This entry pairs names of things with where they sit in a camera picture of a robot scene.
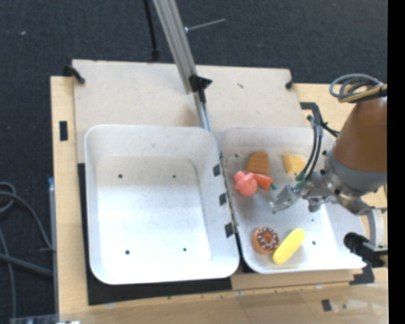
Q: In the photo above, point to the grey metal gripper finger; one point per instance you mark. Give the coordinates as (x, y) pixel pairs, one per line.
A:
(286, 194)
(283, 207)

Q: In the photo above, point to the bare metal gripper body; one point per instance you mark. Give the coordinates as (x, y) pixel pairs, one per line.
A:
(327, 189)

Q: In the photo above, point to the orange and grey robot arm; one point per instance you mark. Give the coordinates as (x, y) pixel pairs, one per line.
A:
(361, 140)

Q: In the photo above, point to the white plastic tray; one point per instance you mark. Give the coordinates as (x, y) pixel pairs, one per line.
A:
(290, 214)
(148, 208)

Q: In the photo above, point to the orange toy carrot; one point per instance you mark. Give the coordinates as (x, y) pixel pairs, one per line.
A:
(264, 181)

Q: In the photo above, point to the yellow toy cheese wedge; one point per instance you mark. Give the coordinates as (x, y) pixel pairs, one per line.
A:
(293, 164)

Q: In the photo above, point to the brown sprinkled toy doughnut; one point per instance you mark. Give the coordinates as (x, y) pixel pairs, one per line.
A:
(265, 240)

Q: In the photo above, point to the yellow toy corn cob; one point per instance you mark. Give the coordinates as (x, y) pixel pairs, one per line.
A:
(288, 246)

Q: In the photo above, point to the brown toy bread slice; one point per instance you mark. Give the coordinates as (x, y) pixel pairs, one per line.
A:
(258, 162)

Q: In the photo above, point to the pink toy figure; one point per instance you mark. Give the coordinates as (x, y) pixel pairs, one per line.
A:
(244, 183)

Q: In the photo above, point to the pale flat board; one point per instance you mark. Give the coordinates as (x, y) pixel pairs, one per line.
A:
(138, 93)

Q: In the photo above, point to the black cylinder on white bracket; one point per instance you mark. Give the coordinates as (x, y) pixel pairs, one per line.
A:
(361, 246)

